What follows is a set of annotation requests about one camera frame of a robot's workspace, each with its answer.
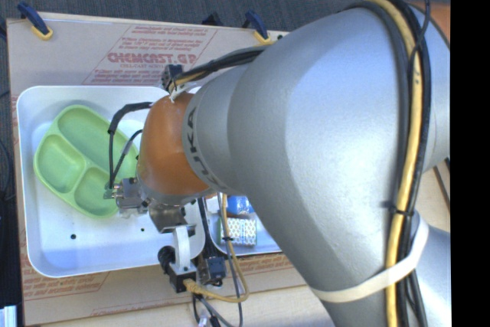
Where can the blue can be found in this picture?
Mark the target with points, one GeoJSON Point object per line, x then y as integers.
{"type": "Point", "coordinates": [238, 205]}

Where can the thin black rod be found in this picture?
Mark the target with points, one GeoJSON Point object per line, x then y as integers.
{"type": "Point", "coordinates": [204, 226]}

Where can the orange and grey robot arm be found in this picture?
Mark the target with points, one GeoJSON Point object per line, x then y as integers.
{"type": "Point", "coordinates": [306, 149]}

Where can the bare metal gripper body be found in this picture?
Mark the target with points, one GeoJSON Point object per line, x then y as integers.
{"type": "Point", "coordinates": [132, 197]}

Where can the green divided plate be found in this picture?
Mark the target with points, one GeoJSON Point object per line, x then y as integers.
{"type": "Point", "coordinates": [61, 164]}

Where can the black cylinder on white bracket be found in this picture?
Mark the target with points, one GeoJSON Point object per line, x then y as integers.
{"type": "Point", "coordinates": [183, 247]}

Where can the white packet with green pattern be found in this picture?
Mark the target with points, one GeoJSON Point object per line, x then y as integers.
{"type": "Point", "coordinates": [243, 231]}

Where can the brown cardboard board, red print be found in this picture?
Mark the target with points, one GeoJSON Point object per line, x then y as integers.
{"type": "Point", "coordinates": [69, 50]}

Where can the white plastic tray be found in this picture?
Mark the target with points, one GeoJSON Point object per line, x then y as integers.
{"type": "Point", "coordinates": [95, 245]}

